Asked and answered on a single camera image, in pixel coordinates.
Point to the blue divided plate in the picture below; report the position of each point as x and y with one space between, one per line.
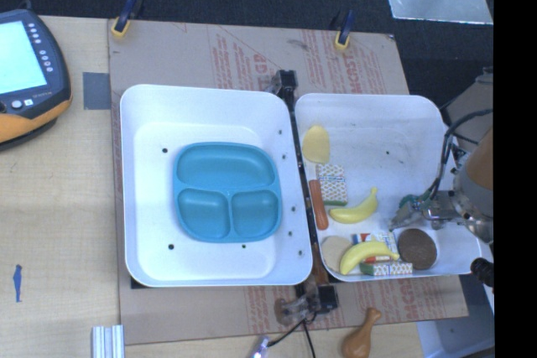
226 190

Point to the thin black rod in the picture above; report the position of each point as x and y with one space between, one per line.
303 184

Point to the white carton blue red print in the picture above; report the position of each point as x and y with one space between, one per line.
384 238

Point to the beige biscuit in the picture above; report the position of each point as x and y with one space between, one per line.
333 251

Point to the brown round biscuit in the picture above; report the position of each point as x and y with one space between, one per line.
417 248

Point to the brown cardboard board red print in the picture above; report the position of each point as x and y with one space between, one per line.
176 54

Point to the white packet orange pattern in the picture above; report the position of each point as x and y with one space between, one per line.
392 268

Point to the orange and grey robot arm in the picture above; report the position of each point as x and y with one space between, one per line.
478 172

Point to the yellow banana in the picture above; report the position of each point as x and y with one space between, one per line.
356 211
361 251

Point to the white carton orange pattern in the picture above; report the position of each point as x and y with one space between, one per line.
333 184

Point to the white plastic tray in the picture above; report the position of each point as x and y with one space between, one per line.
151 188
377 138

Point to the black cylinder on white bracket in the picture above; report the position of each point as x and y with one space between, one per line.
482 270

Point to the brown chicken drumstick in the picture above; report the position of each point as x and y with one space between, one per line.
358 337

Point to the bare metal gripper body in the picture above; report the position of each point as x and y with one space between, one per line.
451 207

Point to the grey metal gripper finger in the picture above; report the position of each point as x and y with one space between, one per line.
403 217
436 222

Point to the orange sausage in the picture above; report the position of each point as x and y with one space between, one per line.
319 205

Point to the pale yellow crisp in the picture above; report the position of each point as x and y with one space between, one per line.
316 144

